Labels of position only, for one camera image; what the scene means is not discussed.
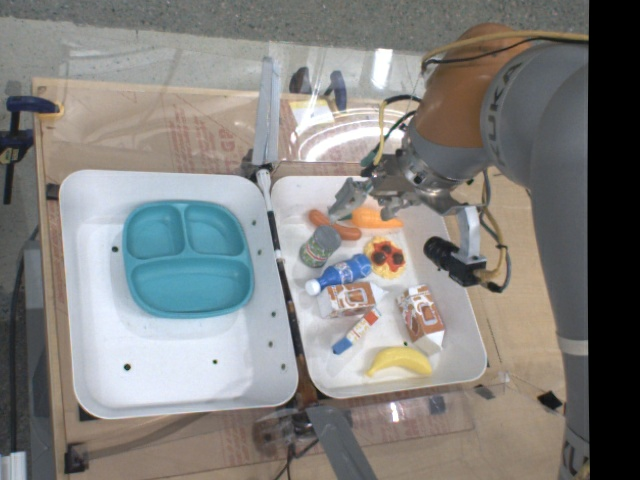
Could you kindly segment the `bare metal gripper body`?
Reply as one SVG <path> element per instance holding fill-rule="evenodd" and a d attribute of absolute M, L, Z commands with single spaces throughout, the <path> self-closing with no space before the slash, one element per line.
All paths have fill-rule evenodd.
<path fill-rule="evenodd" d="M 420 204 L 430 208 L 454 207 L 454 181 L 405 150 L 383 154 L 371 171 L 370 181 L 370 195 L 386 208 Z"/>

